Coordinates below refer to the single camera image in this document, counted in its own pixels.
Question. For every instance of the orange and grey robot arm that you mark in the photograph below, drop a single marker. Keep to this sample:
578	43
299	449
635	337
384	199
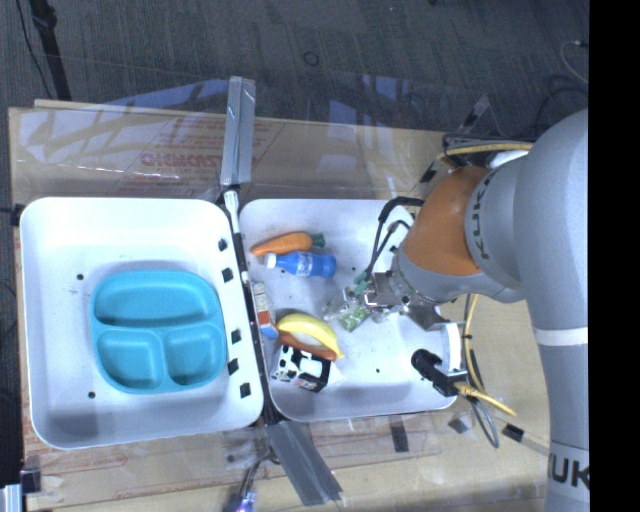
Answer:
550	225

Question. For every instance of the black and white carton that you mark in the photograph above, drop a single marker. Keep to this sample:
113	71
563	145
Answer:
294	366

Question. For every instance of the orange and white carton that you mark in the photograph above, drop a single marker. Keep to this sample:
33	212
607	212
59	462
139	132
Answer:
262	306

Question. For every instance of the clear packet with green pieces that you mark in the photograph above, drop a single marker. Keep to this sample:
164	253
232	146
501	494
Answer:
351	317

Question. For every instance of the red sausage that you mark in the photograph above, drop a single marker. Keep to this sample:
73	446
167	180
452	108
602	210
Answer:
322	353

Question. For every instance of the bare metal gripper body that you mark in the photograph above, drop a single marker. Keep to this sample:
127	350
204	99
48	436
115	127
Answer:
382	290

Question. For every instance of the black cylinder on white bracket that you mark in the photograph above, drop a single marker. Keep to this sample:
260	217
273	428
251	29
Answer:
431	366

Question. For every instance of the brown cardboard board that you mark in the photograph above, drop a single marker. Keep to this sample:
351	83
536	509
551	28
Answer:
125	150

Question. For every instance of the orange carrot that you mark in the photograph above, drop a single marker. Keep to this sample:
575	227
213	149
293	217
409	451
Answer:
285	243

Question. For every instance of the blue bottle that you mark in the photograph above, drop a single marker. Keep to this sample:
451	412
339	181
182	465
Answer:
307	264

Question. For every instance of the white plastic tray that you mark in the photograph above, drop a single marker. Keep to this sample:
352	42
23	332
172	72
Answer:
380	350
60	300

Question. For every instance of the yellow banana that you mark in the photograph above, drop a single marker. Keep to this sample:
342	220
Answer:
312	327

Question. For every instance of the blue divided plate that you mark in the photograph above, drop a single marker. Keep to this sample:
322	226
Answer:
155	305

